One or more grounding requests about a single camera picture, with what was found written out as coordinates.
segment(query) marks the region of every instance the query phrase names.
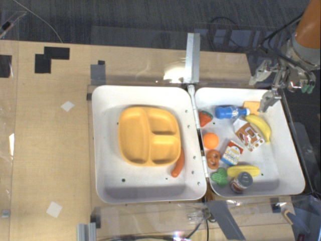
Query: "yellow plate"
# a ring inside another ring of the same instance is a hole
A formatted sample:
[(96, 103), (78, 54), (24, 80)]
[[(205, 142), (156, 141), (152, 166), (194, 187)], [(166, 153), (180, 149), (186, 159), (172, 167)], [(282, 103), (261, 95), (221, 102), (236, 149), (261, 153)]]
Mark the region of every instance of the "yellow plate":
[(181, 152), (180, 129), (168, 111), (153, 107), (130, 107), (118, 121), (118, 145), (123, 159), (137, 166), (165, 166)]

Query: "white tray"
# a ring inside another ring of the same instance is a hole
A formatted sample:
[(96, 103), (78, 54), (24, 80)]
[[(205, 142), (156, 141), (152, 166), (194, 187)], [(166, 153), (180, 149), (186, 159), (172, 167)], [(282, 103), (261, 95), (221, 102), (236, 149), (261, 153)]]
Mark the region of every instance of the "white tray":
[[(232, 119), (215, 118), (214, 109), (220, 105), (242, 106), (244, 101), (260, 101), (266, 90), (200, 88), (195, 94), (198, 110), (207, 110), (214, 116), (213, 123), (202, 128), (202, 134), (214, 132), (220, 141), (216, 148), (220, 153), (230, 140), (242, 144), (234, 134)], [(244, 146), (239, 164), (250, 164), (260, 168), (261, 175), (253, 178), (253, 185), (243, 194), (234, 193), (227, 185), (219, 187), (211, 181), (213, 190), (223, 197), (278, 196), (294, 195), (304, 190), (305, 180), (291, 138), (281, 102), (270, 107), (260, 117), (271, 127), (270, 144), (263, 144), (253, 152)], [(220, 167), (227, 165), (220, 161)], [(208, 168), (211, 175), (215, 170)]]
[[(185, 165), (177, 178), (171, 176), (174, 165), (140, 167), (122, 159), (117, 121), (124, 109), (135, 105), (163, 108), (176, 117), (185, 151)], [(176, 87), (101, 86), (93, 92), (92, 106), (96, 189), (101, 200), (113, 204), (197, 200), (205, 194), (200, 145), (187, 92)]]

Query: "dark floor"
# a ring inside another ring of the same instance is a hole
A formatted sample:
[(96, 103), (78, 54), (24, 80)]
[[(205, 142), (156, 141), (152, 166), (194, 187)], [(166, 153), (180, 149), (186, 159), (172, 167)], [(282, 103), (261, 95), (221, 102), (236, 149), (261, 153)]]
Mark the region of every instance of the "dark floor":
[[(233, 21), (219, 19), (215, 24), (242, 26), (247, 30), (273, 30), (299, 15), (309, 0), (17, 1), (49, 22), (64, 43), (184, 49), (186, 33), (207, 31), (207, 23), (214, 17), (227, 17)], [(24, 9), (12, 0), (0, 0), (0, 12), (21, 10)], [(17, 38), (59, 41), (44, 22), (30, 13), (21, 20)], [(202, 40), (201, 47), (211, 50), (207, 40)], [(305, 126), (320, 165), (319, 72), (317, 76), (313, 94), (286, 92), (286, 97), (293, 121)]]

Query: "toy donut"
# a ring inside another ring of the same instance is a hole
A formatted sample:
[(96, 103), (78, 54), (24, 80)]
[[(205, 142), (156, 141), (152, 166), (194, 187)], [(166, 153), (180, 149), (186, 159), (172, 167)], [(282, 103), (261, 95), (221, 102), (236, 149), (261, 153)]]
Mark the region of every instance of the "toy donut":
[(207, 166), (212, 170), (216, 170), (219, 167), (220, 159), (221, 154), (216, 150), (210, 150), (206, 154)]

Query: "strawberry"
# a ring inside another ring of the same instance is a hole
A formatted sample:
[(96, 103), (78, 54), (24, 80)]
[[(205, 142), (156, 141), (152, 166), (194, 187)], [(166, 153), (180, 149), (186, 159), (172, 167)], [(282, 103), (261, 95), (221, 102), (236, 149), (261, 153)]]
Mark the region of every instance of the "strawberry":
[(204, 127), (207, 123), (212, 121), (213, 115), (211, 115), (209, 112), (203, 110), (203, 111), (199, 112), (199, 119), (200, 119), (201, 127)]

